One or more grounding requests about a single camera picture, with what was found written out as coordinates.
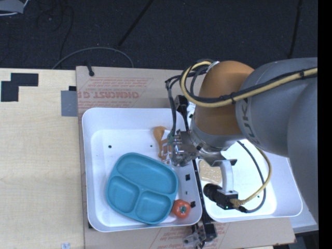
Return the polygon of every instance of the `red tomato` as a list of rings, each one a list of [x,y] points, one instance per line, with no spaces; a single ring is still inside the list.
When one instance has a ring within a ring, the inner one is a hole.
[[[186,218],[188,217],[190,209],[191,206],[188,202],[182,199],[177,199],[174,201],[171,211],[179,218]]]

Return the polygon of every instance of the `cardboard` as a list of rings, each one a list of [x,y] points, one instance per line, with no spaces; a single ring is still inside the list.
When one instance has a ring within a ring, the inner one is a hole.
[[[93,67],[95,75],[89,76],[85,66],[76,67],[78,120],[84,233],[86,249],[99,248],[185,248],[182,238],[191,234],[191,227],[149,228],[103,233],[89,228],[85,178],[84,146],[81,118],[93,107],[169,108],[165,81],[182,71],[152,70],[142,68]],[[198,94],[203,80],[198,77],[194,92]],[[182,94],[179,84],[172,89],[173,98]],[[295,242],[289,218],[246,220],[244,222],[215,223],[218,237],[206,243],[207,249],[248,248]]]

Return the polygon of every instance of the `blue plate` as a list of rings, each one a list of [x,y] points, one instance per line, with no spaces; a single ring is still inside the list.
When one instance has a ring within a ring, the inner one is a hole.
[[[109,176],[106,200],[112,209],[147,224],[165,220],[178,190],[176,173],[138,153],[122,155]]]

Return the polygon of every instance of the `dark floor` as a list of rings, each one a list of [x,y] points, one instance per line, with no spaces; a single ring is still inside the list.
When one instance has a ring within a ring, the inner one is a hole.
[[[23,13],[0,10],[0,67],[257,68],[317,57],[317,26],[318,0],[30,0]]]

